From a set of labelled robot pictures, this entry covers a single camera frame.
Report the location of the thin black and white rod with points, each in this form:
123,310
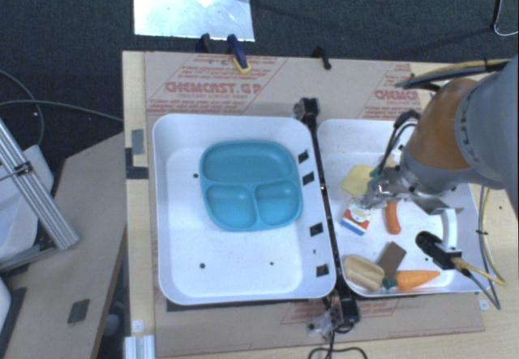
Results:
324,195

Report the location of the brown biscuit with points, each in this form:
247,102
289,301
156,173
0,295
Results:
392,258

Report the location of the white red blue carton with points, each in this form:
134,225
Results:
356,221

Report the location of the black cylinder on white bracket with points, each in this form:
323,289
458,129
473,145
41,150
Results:
436,250

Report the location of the white plastic tray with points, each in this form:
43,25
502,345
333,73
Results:
417,236
243,264

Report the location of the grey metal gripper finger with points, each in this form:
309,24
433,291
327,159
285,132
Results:
382,200
366,202

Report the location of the tan bread bun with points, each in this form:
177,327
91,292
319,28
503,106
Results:
363,271

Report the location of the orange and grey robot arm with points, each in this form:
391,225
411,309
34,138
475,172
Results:
466,134

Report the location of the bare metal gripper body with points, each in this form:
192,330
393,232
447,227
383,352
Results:
399,183

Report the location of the yellow cheese slice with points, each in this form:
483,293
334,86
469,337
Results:
354,181

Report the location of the blue divided plate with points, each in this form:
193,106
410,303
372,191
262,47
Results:
249,185

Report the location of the orange sausage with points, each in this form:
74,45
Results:
392,219

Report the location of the brown cardboard board red print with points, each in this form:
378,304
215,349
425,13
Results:
275,82

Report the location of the orange carrot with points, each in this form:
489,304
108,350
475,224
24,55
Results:
415,279

